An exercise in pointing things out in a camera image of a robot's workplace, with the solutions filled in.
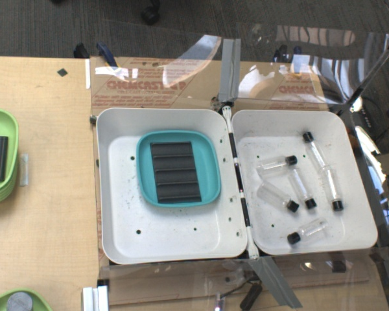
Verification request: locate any brown cardboard board red print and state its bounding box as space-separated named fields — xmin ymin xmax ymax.
xmin=89 ymin=56 xmax=371 ymax=306

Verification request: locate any grey round lid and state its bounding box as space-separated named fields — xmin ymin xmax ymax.
xmin=6 ymin=291 xmax=34 ymax=311

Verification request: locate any teal plate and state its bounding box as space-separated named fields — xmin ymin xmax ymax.
xmin=136 ymin=130 xmax=222 ymax=207

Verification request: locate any clear vial with black cap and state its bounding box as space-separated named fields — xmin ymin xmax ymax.
xmin=256 ymin=181 xmax=300 ymax=214
xmin=301 ymin=131 xmax=329 ymax=172
xmin=286 ymin=168 xmax=318 ymax=211
xmin=286 ymin=218 xmax=329 ymax=246
xmin=319 ymin=166 xmax=345 ymax=213
xmin=257 ymin=154 xmax=299 ymax=172

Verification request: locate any black office chair base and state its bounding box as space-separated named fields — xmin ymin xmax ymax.
xmin=46 ymin=0 xmax=161 ymax=26

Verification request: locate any green plate stack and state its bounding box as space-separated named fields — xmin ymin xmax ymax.
xmin=0 ymin=106 xmax=20 ymax=205

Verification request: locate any thin black and white rod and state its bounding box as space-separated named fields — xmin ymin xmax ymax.
xmin=221 ymin=105 xmax=260 ymax=260

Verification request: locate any white plastic tray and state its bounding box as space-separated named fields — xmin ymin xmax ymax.
xmin=230 ymin=109 xmax=379 ymax=257
xmin=95 ymin=107 xmax=249 ymax=266

